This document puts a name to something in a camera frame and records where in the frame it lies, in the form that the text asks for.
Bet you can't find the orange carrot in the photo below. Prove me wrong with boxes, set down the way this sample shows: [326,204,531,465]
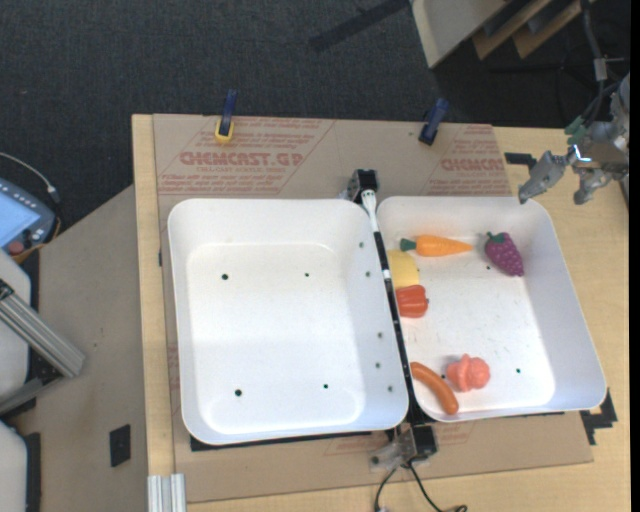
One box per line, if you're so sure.
[399,234,474,258]

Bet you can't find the pink toy food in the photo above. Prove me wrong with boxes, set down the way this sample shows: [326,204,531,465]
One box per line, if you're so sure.
[445,353,492,393]

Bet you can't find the thin black and white rod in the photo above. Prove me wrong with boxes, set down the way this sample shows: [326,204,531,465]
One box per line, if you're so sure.
[361,188,417,427]

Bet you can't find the purple grapes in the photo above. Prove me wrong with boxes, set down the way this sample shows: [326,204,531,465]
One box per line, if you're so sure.
[483,230,526,278]

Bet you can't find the orange sausage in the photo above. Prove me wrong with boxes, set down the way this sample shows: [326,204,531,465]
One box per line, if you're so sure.
[409,361,461,416]

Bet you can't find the brown cardboard board red print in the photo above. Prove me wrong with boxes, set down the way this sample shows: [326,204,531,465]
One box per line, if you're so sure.
[152,113,596,504]

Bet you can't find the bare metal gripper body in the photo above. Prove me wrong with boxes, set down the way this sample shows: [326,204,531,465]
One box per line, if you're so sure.
[573,117,630,180]

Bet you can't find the white plastic tray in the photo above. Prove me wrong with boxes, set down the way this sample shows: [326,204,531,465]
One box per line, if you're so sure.
[374,194,608,424]
[166,197,411,447]

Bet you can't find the black block with thin wires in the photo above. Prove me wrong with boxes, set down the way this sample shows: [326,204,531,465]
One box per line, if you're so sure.
[343,168,380,204]
[368,423,440,472]

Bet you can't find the orange bell pepper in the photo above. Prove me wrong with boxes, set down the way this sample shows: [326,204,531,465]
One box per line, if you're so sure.
[394,284,431,320]

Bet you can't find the yellow toy food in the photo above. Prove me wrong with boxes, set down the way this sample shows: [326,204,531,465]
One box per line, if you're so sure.
[386,249,421,290]

